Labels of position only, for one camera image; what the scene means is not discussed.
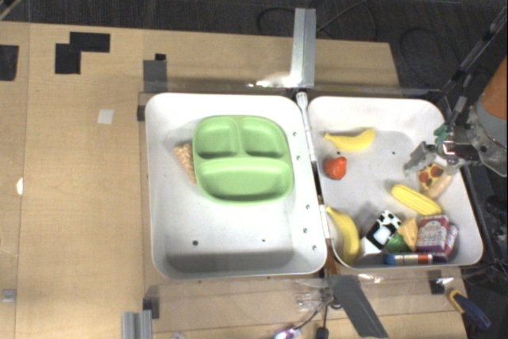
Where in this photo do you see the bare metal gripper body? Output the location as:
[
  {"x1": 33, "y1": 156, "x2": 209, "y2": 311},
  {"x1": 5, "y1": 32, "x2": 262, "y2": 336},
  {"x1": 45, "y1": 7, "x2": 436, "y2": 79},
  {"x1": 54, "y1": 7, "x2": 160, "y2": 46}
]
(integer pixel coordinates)
[{"x1": 436, "y1": 115, "x2": 508, "y2": 177}]

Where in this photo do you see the toy pizza slice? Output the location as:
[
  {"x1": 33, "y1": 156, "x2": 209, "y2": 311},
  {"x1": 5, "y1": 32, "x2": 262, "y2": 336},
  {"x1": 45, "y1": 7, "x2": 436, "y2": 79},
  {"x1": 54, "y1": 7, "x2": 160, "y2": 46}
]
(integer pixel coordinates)
[{"x1": 418, "y1": 162, "x2": 454, "y2": 199}]

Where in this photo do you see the yellow corn cob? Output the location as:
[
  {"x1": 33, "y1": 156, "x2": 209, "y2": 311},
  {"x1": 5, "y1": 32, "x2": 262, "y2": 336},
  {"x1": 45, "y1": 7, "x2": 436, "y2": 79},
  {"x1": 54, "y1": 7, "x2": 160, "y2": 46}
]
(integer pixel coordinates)
[{"x1": 390, "y1": 183, "x2": 443, "y2": 217}]

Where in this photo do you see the white plastic tray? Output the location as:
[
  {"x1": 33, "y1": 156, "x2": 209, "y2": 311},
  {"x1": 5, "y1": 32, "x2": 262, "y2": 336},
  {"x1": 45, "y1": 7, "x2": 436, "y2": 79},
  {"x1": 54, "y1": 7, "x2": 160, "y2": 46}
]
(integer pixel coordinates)
[
  {"x1": 307, "y1": 95, "x2": 485, "y2": 271},
  {"x1": 144, "y1": 91, "x2": 329, "y2": 281}
]

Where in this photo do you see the yellow banana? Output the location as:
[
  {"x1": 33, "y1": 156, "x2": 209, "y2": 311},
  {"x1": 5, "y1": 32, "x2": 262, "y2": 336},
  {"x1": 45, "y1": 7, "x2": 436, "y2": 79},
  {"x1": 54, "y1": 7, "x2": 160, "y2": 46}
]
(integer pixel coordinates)
[
  {"x1": 325, "y1": 205, "x2": 361, "y2": 265},
  {"x1": 323, "y1": 127, "x2": 376, "y2": 153}
]

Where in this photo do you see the pink carton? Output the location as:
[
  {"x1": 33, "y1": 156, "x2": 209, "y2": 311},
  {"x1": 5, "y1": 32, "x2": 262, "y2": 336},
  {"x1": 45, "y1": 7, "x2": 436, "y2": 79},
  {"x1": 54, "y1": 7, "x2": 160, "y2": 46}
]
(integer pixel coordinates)
[{"x1": 414, "y1": 214, "x2": 451, "y2": 253}]

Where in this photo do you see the red and white packet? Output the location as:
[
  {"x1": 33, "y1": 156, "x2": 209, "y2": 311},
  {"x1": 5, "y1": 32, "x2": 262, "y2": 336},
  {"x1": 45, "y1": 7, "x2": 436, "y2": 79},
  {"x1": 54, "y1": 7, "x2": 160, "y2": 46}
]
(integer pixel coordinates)
[{"x1": 444, "y1": 223, "x2": 460, "y2": 257}]

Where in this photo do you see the tan bread wedge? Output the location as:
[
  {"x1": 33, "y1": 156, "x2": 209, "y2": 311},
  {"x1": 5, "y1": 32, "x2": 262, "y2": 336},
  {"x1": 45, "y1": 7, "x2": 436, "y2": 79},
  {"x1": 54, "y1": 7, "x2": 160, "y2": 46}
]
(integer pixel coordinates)
[{"x1": 397, "y1": 216, "x2": 420, "y2": 252}]

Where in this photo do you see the black and white carton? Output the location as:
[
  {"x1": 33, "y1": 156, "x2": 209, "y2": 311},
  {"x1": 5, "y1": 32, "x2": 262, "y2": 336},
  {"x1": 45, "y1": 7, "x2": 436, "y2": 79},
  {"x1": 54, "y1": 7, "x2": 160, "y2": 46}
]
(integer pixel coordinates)
[{"x1": 359, "y1": 210, "x2": 403, "y2": 256}]

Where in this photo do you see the red strawberry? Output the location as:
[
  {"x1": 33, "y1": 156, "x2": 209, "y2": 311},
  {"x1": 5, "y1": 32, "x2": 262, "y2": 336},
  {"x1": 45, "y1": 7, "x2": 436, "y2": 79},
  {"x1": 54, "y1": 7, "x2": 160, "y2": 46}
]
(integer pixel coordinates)
[{"x1": 322, "y1": 156, "x2": 348, "y2": 181}]

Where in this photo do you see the green broccoli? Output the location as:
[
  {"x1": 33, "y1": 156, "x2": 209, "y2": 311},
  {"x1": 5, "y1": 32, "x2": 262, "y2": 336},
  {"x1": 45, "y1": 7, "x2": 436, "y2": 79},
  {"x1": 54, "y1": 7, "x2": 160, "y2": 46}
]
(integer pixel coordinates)
[{"x1": 383, "y1": 233, "x2": 412, "y2": 255}]

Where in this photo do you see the green divided plate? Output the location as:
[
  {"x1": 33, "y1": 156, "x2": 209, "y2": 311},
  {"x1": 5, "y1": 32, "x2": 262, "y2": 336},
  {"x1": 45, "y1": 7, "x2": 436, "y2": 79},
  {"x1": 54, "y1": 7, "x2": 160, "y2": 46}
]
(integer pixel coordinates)
[{"x1": 192, "y1": 114, "x2": 295, "y2": 206}]

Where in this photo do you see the tan waffle biscuit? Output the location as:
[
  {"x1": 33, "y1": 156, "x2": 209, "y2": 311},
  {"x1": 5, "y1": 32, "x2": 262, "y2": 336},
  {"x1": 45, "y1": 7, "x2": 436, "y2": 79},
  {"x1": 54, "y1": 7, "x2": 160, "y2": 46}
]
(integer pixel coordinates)
[{"x1": 173, "y1": 142, "x2": 198, "y2": 185}]

